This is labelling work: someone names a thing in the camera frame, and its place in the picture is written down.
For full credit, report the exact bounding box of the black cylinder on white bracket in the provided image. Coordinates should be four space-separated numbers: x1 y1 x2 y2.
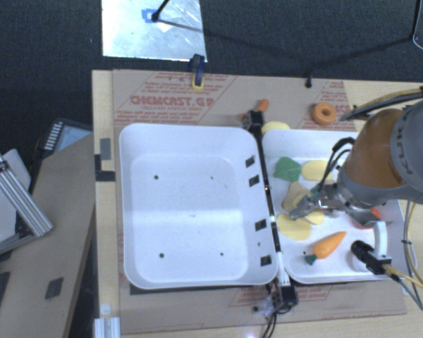
350 220 393 276

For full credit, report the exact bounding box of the tan brown flat slice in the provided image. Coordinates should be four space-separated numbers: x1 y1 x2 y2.
281 181 313 212

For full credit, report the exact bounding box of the white plastic tray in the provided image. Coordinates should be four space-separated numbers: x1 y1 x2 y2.
118 122 280 291
261 128 410 285

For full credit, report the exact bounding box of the green lettuce leaf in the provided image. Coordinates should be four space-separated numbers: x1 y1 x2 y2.
272 156 302 183

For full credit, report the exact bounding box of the pale yellow potato slice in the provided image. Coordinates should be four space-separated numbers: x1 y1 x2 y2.
276 212 313 242
260 120 291 136
300 159 335 182
304 209 326 226

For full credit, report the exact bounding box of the thin black and white rod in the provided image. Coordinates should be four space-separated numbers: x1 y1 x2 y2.
254 123 289 289

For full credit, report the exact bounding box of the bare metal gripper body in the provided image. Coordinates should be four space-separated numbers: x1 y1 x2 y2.
312 184 379 225

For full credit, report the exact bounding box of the orange carrot with green top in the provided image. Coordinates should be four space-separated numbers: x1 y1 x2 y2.
305 230 348 266

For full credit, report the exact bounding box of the orange doughnut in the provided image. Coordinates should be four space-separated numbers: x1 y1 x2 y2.
311 102 338 126

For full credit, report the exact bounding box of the brown cardboard board red print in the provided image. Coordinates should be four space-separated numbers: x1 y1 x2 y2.
111 69 408 334

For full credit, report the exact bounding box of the red orange toy piece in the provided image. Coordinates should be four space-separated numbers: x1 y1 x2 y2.
351 207 382 230

